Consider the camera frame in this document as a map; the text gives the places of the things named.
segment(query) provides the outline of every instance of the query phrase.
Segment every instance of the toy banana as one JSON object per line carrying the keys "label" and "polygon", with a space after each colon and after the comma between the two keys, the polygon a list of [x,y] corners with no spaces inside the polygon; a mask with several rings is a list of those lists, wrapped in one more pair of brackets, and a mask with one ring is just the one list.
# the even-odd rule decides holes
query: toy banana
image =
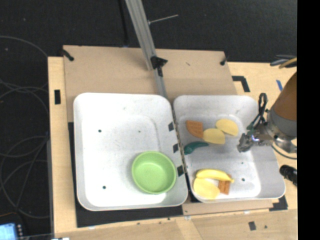
{"label": "toy banana", "polygon": [[209,178],[219,181],[229,181],[231,183],[235,182],[235,180],[230,178],[226,172],[218,169],[201,169],[197,171],[195,176],[199,179]]}

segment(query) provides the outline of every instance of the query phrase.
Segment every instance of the green bowl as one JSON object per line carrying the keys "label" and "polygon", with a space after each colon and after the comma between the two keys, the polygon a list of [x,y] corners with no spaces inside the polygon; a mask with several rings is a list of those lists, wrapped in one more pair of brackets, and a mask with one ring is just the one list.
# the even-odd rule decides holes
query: green bowl
{"label": "green bowl", "polygon": [[135,184],[149,194],[168,192],[177,179],[174,163],[157,151],[139,154],[133,161],[131,171]]}

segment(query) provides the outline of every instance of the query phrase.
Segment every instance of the black clamp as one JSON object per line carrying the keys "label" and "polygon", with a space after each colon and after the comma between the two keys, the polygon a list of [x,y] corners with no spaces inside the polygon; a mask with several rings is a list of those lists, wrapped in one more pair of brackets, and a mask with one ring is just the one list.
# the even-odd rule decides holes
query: black clamp
{"label": "black clamp", "polygon": [[158,71],[159,77],[163,77],[164,74],[162,73],[162,67],[167,63],[168,61],[164,58],[159,58],[157,56],[151,57],[151,64],[154,70]]}

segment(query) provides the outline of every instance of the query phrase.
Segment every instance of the screen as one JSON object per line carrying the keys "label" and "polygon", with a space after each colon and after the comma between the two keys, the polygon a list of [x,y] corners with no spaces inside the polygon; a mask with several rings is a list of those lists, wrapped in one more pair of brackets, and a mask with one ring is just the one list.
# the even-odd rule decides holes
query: screen
{"label": "screen", "polygon": [[14,223],[7,223],[0,225],[0,239],[1,240],[16,240],[17,230]]}

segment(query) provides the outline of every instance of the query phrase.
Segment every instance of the aluminum rod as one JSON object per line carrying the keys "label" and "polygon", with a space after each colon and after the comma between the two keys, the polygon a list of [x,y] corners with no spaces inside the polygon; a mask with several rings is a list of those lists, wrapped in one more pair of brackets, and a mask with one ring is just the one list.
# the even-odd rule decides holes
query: aluminum rod
{"label": "aluminum rod", "polygon": [[154,79],[158,92],[161,96],[167,98],[167,91],[163,77],[158,75],[157,70],[153,69],[151,63],[151,58],[157,56],[157,54],[142,0],[125,0],[125,3],[142,49],[147,69],[154,71]]}

